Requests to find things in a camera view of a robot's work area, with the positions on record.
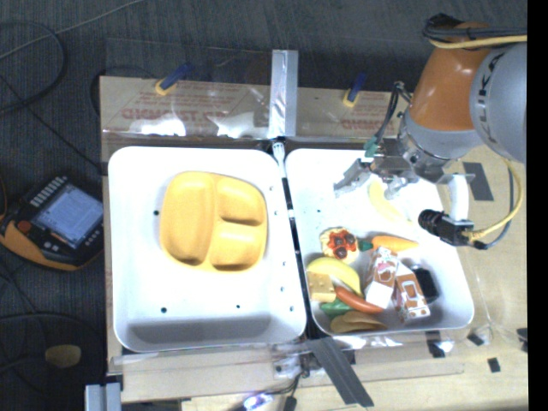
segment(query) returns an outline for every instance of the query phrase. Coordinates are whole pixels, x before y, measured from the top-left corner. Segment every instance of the yellow divided plate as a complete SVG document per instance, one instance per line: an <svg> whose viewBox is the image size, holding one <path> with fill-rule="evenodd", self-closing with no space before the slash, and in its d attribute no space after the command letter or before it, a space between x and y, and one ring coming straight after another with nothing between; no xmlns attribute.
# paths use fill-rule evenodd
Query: yellow divided plate
<svg viewBox="0 0 548 411"><path fill-rule="evenodd" d="M266 235L265 199L252 184L190 171L168 185L160 212L160 245L178 263L243 271L262 259Z"/></svg>

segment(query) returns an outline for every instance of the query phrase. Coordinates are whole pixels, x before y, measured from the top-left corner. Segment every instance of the cardboard box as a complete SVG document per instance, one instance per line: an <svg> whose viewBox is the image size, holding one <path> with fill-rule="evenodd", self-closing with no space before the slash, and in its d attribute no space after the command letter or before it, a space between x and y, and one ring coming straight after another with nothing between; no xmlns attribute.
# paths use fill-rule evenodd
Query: cardboard box
<svg viewBox="0 0 548 411"><path fill-rule="evenodd" d="M396 285L392 297L394 308L403 323L430 316L430 309L417 277L402 263L397 268Z"/></svg>
<svg viewBox="0 0 548 411"><path fill-rule="evenodd" d="M372 253L364 289L367 301L383 309L389 306L398 266L397 256L388 248L379 247Z"/></svg>

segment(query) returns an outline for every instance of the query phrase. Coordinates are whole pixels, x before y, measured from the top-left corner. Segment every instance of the dark gray floor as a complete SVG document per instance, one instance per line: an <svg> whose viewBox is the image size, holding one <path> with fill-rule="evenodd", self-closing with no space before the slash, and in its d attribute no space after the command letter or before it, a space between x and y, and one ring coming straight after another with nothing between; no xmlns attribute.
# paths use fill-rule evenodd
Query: dark gray floor
<svg viewBox="0 0 548 411"><path fill-rule="evenodd" d="M527 0L146 0L80 25L131 1L0 0L0 173L11 199L63 172L100 193L95 166L99 125L90 92L94 77L113 63L107 39L265 52L292 49L300 54L302 86L344 88L356 69L365 69L364 88L386 91L395 80L413 90L432 49L420 34L432 15L444 12L493 26L527 25ZM9 108L18 100L14 91L27 98L52 82L61 68L51 38L9 54L44 35L44 27L59 33L66 73L37 102ZM141 64L152 74L158 71L154 62ZM0 248L0 316L31 312L6 280L11 273L36 311L70 314L103 334L103 263L98 259L85 270L62 273L30 265ZM8 369L13 359L40 353L44 343L35 320L0 319L0 341L8 352L0 355L2 410L81 409L83 385L100 380L100 350L93 334L66 319L43 323L49 345L78 343L84 359L65 372L38 359Z"/></svg>

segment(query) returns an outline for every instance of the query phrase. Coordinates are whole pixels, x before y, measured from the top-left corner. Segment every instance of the hot dog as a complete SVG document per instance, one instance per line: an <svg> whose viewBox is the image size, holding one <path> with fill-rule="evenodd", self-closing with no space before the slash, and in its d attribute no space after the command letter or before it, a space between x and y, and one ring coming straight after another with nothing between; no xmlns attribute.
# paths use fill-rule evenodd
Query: hot dog
<svg viewBox="0 0 548 411"><path fill-rule="evenodd" d="M342 286L335 287L335 294L340 301L346 303L356 311L365 313L381 313L384 310L382 307L366 301L365 299L354 294L353 292L350 292L348 289Z"/></svg>

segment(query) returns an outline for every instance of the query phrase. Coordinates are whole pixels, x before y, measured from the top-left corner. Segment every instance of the blue clamp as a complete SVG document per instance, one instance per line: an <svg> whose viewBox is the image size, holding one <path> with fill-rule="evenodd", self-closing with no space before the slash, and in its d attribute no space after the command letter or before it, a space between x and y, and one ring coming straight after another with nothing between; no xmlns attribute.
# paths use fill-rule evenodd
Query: blue clamp
<svg viewBox="0 0 548 411"><path fill-rule="evenodd" d="M346 106L354 106L358 101L358 93L363 87L364 82L366 81L366 74L364 72L359 72L354 80L352 86L344 93L344 98L342 103Z"/></svg>
<svg viewBox="0 0 548 411"><path fill-rule="evenodd" d="M171 90L173 90L176 87L177 81L184 78L187 74L189 74L194 67L192 64L184 63L183 65L177 67L173 72L168 74L165 78L162 80L159 80L156 83L156 92L160 96L165 96L167 93L169 93Z"/></svg>

